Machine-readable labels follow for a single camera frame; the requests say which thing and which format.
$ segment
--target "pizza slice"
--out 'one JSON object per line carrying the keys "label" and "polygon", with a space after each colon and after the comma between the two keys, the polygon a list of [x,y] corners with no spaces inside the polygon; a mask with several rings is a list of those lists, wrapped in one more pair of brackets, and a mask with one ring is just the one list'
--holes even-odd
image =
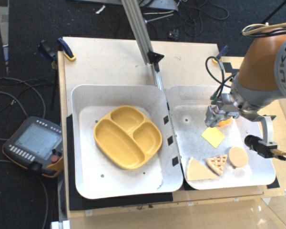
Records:
{"label": "pizza slice", "polygon": [[186,166],[186,180],[196,181],[205,179],[218,178],[208,167],[201,164],[198,160],[193,157],[189,160]]}
{"label": "pizza slice", "polygon": [[207,165],[219,176],[224,173],[224,167],[228,155],[220,155],[212,158],[205,159]]}

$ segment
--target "yellow square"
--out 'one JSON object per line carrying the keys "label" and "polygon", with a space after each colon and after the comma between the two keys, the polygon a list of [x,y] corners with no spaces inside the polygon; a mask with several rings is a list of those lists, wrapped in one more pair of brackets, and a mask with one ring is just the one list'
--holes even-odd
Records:
{"label": "yellow square", "polygon": [[217,148],[224,140],[225,135],[216,127],[208,127],[201,136],[214,148]]}

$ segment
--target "metal plate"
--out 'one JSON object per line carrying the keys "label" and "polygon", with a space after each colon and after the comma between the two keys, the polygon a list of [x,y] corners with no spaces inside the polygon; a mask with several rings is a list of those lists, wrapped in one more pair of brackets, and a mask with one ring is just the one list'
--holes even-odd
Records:
{"label": "metal plate", "polygon": [[218,148],[201,136],[207,128],[204,119],[210,104],[209,97],[216,89],[217,86],[176,86],[168,91],[167,99],[184,173],[190,157],[207,167],[206,158],[228,154],[234,146],[243,148],[249,161],[243,168],[233,168],[228,159],[222,176],[212,180],[187,181],[188,184],[195,189],[213,189],[272,183],[276,174],[271,159],[262,158],[244,144],[247,135],[262,136],[258,123],[239,117],[224,127],[218,127],[225,135]]}
{"label": "metal plate", "polygon": [[[74,129],[75,184],[85,198],[173,192],[183,182],[176,142],[168,116],[166,98],[155,86],[77,86],[71,96]],[[124,170],[114,164],[96,145],[93,129],[98,120],[121,105],[139,109],[159,128],[163,144],[146,164]]]}

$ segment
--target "red button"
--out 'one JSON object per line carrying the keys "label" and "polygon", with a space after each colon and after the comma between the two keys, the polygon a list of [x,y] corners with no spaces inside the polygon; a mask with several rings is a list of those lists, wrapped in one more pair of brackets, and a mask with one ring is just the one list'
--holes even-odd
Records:
{"label": "red button", "polygon": [[57,155],[53,155],[53,156],[51,157],[51,162],[52,162],[52,163],[56,163],[58,160],[59,160],[59,158],[58,158]]}

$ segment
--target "wooden table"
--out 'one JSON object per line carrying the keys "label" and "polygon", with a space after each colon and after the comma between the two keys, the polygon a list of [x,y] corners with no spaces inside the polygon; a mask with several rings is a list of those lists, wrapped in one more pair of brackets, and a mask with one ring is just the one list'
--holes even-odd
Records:
{"label": "wooden table", "polygon": [[[173,192],[174,201],[169,203],[70,211],[66,117],[72,113],[72,89],[80,84],[154,85],[154,81],[136,41],[70,37],[64,40],[77,57],[70,62],[58,52],[66,216],[71,228],[286,228],[286,162],[276,159],[273,165],[279,188],[185,191],[182,187]],[[216,44],[152,44],[155,52],[164,54],[159,63],[164,92],[176,85],[217,85],[204,66],[207,57],[218,54]],[[223,61],[238,68],[242,59],[225,57]],[[217,65],[210,64],[210,70],[220,78]],[[280,150],[286,151],[286,101],[274,101],[260,113],[277,116],[273,121],[274,140]]]}

